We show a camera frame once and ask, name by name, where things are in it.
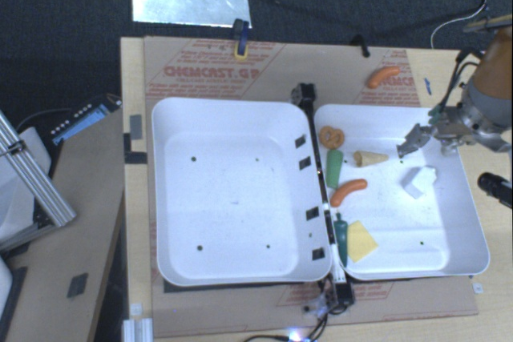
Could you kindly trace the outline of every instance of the orange toy food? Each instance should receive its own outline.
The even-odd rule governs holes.
[[[340,186],[331,196],[329,203],[332,207],[339,207],[344,198],[353,191],[365,190],[367,188],[366,179],[352,179],[348,183]]]
[[[370,89],[378,88],[379,84],[383,80],[392,76],[397,76],[399,73],[401,73],[401,68],[399,66],[383,67],[381,70],[376,71],[372,76],[370,76],[370,79],[367,82],[367,87]]]
[[[330,150],[336,150],[344,143],[345,136],[342,130],[325,126],[322,127],[319,132],[319,140],[321,140],[321,144],[324,147]]]

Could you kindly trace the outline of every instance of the toy sausage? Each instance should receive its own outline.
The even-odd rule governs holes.
[[[401,68],[399,66],[383,67],[381,70],[376,71],[372,76],[370,76],[370,79],[367,82],[367,87],[370,89],[378,88],[379,84],[383,80],[392,76],[397,76],[399,73],[401,73]]]
[[[366,179],[353,179],[340,186],[331,196],[329,203],[332,207],[339,207],[344,198],[353,191],[365,190],[367,188]]]

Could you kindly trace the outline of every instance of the tabletop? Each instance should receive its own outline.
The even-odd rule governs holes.
[[[7,260],[26,276],[6,342],[94,340],[123,221],[121,122],[112,113],[63,144],[53,182],[77,217]],[[68,297],[75,277],[83,291]]]
[[[146,152],[144,41],[123,38],[121,41],[123,85],[123,131],[129,133],[131,121],[139,117],[141,133],[131,141],[131,151]],[[435,106],[445,94],[454,67],[457,50],[406,50],[421,107]],[[449,104],[458,101],[459,93],[451,96]],[[511,132],[505,139],[511,141]],[[372,324],[328,326],[321,340],[509,340],[513,333],[513,264],[511,261],[511,210],[479,190],[477,178],[484,171],[509,177],[510,164],[505,155],[497,155],[481,146],[460,147],[467,178],[471,186],[481,224],[491,254],[489,268],[473,281],[483,293],[476,295],[477,316],[458,316],[424,320],[390,321]],[[125,165],[125,207],[127,224],[128,302],[131,318],[150,318],[151,269],[150,226],[147,199],[147,166],[138,163]],[[286,330],[258,332],[286,334]],[[159,342],[242,341],[255,332],[226,333],[205,336],[179,336],[156,339]]]

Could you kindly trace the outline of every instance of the toy ice cream cone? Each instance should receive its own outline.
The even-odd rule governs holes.
[[[373,153],[370,151],[356,151],[353,155],[356,165],[366,167],[372,164],[382,163],[388,159],[388,155]]]

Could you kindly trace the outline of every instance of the cardboard sheet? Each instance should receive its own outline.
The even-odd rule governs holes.
[[[326,103],[418,107],[405,50],[250,42],[248,59],[233,57],[229,40],[146,38],[146,110],[151,227],[152,311],[155,337],[300,328],[317,318],[303,307],[319,295],[317,284],[178,288],[156,266],[156,220],[151,111],[171,96],[288,101],[299,82],[314,82],[316,107]],[[366,80],[384,66],[401,74],[377,89]],[[412,320],[478,313],[466,277],[382,281],[354,285],[356,304],[330,324]]]

